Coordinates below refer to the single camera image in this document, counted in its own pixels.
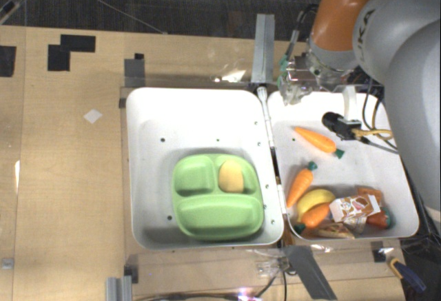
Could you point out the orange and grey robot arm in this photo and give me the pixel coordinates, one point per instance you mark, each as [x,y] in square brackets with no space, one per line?
[396,51]

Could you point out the green divided plate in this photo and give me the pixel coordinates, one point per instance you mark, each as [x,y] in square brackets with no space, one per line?
[213,213]

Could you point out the pizza slice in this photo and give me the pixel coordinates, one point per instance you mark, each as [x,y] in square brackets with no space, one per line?
[332,231]

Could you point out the silver packet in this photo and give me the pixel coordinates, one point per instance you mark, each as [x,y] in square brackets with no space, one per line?
[356,224]

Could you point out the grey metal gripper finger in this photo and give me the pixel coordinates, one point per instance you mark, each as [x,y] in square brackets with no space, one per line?
[300,93]
[286,93]

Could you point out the thin black and white rod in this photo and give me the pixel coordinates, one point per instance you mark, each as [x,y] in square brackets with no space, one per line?
[268,120]

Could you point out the white printed carton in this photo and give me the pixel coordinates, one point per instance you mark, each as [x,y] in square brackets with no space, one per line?
[353,208]

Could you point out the yellow banana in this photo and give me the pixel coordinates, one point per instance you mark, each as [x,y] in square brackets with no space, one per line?
[315,198]

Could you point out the dark orange carrot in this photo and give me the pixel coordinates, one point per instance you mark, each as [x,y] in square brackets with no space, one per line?
[379,218]

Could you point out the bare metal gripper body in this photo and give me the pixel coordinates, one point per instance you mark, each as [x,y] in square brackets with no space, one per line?
[305,69]

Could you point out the yellow oval toy bread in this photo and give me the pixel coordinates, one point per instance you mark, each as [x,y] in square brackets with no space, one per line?
[231,177]

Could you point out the black cylinder on white bracket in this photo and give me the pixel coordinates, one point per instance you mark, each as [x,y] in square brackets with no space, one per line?
[339,125]

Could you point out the white plastic tray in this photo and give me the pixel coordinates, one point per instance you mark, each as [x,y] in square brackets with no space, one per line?
[193,120]
[344,172]

